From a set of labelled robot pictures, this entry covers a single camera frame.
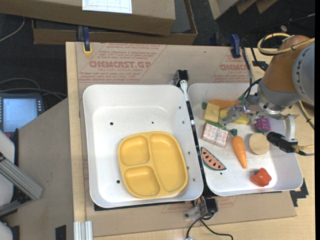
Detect large orange carrot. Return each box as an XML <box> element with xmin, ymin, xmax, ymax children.
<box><xmin>229</xmin><ymin>128</ymin><xmax>249</xmax><ymax>170</ymax></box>

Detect small orange carrot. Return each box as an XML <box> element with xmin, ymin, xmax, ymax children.
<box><xmin>201</xmin><ymin>99</ymin><xmax>240</xmax><ymax>111</ymax></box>

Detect brown cardboard board red print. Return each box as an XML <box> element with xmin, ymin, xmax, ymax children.
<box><xmin>74</xmin><ymin>42</ymin><xmax>298</xmax><ymax>238</ymax></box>

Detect purple grapes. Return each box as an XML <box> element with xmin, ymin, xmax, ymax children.
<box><xmin>253</xmin><ymin>117</ymin><xmax>272</xmax><ymax>133</ymax></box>

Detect round beige biscuit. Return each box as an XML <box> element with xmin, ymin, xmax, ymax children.
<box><xmin>247</xmin><ymin>132</ymin><xmax>271</xmax><ymax>156</ymax></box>

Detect red and green watermelon slice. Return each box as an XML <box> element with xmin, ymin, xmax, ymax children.
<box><xmin>200</xmin><ymin>146</ymin><xmax>227</xmax><ymax>172</ymax></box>

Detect yellow corn cob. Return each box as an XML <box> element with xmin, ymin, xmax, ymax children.
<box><xmin>219</xmin><ymin>108</ymin><xmax>251</xmax><ymax>125</ymax></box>

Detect orange bell pepper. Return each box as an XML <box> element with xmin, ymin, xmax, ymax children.
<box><xmin>250</xmin><ymin>167</ymin><xmax>273</xmax><ymax>188</ymax></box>

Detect brown cardboard box white label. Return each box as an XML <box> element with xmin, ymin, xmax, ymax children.
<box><xmin>0</xmin><ymin>0</ymin><xmax>176</xmax><ymax>37</ymax></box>

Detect yellow cheese block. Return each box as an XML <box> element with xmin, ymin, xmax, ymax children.
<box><xmin>202</xmin><ymin>102</ymin><xmax>221</xmax><ymax>124</ymax></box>

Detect white plastic tray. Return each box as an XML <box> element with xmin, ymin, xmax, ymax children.
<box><xmin>82</xmin><ymin>83</ymin><xmax>205</xmax><ymax>209</ymax></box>
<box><xmin>187</xmin><ymin>82</ymin><xmax>304</xmax><ymax>197</ymax></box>

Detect yellow divided plate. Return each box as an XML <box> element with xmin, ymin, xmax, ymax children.
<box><xmin>117</xmin><ymin>130</ymin><xmax>189</xmax><ymax>200</ymax></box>

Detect thin black and white rod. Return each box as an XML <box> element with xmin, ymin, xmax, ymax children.
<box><xmin>179</xmin><ymin>79</ymin><xmax>209</xmax><ymax>200</ymax></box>

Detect black cylinder on white bracket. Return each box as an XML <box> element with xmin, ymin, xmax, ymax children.
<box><xmin>266</xmin><ymin>114</ymin><xmax>300</xmax><ymax>154</ymax></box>

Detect open brown cardboard box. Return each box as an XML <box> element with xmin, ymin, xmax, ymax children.
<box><xmin>31</xmin><ymin>0</ymin><xmax>199</xmax><ymax>46</ymax></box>

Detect white carton with orange print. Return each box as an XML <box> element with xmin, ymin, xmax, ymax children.
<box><xmin>200</xmin><ymin>122</ymin><xmax>230</xmax><ymax>148</ymax></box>

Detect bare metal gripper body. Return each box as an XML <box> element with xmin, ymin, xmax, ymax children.
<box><xmin>240</xmin><ymin>99</ymin><xmax>285</xmax><ymax>120</ymax></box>

